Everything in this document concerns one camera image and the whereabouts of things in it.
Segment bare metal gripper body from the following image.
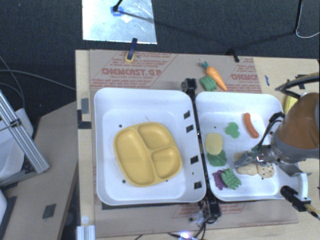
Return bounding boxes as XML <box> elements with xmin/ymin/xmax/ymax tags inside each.
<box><xmin>249</xmin><ymin>145</ymin><xmax>282</xmax><ymax>167</ymax></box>

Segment beige toy bread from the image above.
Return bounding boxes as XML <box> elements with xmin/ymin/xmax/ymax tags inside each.
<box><xmin>236</xmin><ymin>163</ymin><xmax>259</xmax><ymax>177</ymax></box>

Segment beige chocolate chip biscuit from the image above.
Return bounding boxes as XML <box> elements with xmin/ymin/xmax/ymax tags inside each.
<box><xmin>256</xmin><ymin>163</ymin><xmax>276</xmax><ymax>179</ymax></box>

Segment green toy pea pods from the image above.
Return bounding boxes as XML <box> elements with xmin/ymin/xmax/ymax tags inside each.
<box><xmin>220</xmin><ymin>167</ymin><xmax>242</xmax><ymax>191</ymax></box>
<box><xmin>199</xmin><ymin>74</ymin><xmax>218</xmax><ymax>93</ymax></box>

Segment green lettuce leaf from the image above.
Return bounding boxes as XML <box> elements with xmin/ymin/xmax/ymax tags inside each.
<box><xmin>206</xmin><ymin>149</ymin><xmax>228</xmax><ymax>168</ymax></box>

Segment purple grapes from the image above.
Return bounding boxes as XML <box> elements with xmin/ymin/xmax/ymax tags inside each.
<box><xmin>212</xmin><ymin>169</ymin><xmax>227</xmax><ymax>191</ymax></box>

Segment green broccoli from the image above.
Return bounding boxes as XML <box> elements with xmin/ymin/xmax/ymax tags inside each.
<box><xmin>224</xmin><ymin>121</ymin><xmax>241</xmax><ymax>139</ymax></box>

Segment orange sausage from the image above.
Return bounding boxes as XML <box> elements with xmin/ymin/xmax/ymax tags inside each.
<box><xmin>243</xmin><ymin>112</ymin><xmax>260</xmax><ymax>139</ymax></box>

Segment yellow toy lemon slice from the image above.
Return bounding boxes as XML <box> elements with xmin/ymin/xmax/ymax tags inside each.
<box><xmin>204</xmin><ymin>132</ymin><xmax>224</xmax><ymax>156</ymax></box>

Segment thin black rod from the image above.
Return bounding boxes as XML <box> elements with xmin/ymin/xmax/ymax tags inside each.
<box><xmin>188</xmin><ymin>87</ymin><xmax>215</xmax><ymax>204</ymax></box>

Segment white plastic tray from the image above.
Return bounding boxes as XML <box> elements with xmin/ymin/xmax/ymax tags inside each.
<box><xmin>93</xmin><ymin>87</ymin><xmax>207</xmax><ymax>206</ymax></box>
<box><xmin>194</xmin><ymin>91</ymin><xmax>293</xmax><ymax>202</ymax></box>

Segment orange carrot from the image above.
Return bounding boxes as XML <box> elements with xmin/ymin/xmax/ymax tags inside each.
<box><xmin>201</xmin><ymin>61</ymin><xmax>229</xmax><ymax>92</ymax></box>

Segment yellow divided plate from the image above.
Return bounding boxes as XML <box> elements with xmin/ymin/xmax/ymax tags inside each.
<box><xmin>113</xmin><ymin>121</ymin><xmax>183</xmax><ymax>188</ymax></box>

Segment brown cardboard board red print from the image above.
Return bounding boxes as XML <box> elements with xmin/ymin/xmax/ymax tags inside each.
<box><xmin>88</xmin><ymin>49</ymin><xmax>300</xmax><ymax>232</ymax></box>

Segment black cylinder on white bracket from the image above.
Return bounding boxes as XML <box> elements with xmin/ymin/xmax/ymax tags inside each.
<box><xmin>279</xmin><ymin>172</ymin><xmax>312</xmax><ymax>212</ymax></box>

